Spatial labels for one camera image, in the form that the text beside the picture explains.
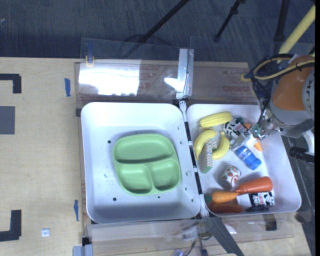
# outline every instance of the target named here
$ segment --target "can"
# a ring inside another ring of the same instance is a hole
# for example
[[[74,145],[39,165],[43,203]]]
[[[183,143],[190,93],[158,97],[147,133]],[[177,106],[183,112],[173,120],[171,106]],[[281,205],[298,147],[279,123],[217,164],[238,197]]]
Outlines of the can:
[[[220,177],[221,185],[225,189],[231,190],[235,186],[240,176],[241,171],[237,167],[229,165]]]

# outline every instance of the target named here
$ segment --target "corn cob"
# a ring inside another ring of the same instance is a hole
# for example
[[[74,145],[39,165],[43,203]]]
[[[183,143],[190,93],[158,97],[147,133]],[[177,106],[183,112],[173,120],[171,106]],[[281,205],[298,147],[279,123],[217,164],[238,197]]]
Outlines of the corn cob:
[[[200,120],[200,126],[203,128],[225,124],[232,119],[230,112],[220,112],[203,117]]]

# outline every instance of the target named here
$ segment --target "black square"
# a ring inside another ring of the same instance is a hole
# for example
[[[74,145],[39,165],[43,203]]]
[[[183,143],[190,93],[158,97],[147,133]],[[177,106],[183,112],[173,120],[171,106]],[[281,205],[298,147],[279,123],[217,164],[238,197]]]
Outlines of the black square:
[[[0,106],[0,135],[15,134],[15,106]]]

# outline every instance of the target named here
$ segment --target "blue can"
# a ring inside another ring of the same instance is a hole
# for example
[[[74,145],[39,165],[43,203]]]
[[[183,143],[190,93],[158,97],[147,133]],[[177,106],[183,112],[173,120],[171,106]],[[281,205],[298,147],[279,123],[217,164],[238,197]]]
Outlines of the blue can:
[[[251,170],[255,170],[262,163],[246,146],[237,148],[235,153]]]

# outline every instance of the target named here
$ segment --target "table surface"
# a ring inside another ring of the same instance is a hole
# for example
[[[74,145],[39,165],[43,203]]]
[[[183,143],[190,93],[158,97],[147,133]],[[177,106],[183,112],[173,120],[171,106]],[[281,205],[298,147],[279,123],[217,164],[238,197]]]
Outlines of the table surface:
[[[11,210],[22,212],[21,236],[19,240],[0,242],[3,255],[67,256],[72,254],[73,246],[82,243],[75,89],[75,63],[79,61],[0,59],[0,73],[22,77],[22,93],[12,92],[12,81],[0,81],[0,106],[15,107],[15,134],[0,134],[0,231],[9,230]],[[66,94],[65,79],[70,80],[70,96]],[[75,200],[79,207],[78,221]],[[301,224],[292,217],[289,219],[291,235],[258,241],[253,238],[239,242],[240,249],[245,255],[311,255]],[[42,237],[42,229],[50,229],[50,236]],[[226,254],[218,244],[206,248],[209,255]],[[172,255],[172,251],[143,255]],[[190,255],[200,255],[199,250]]]

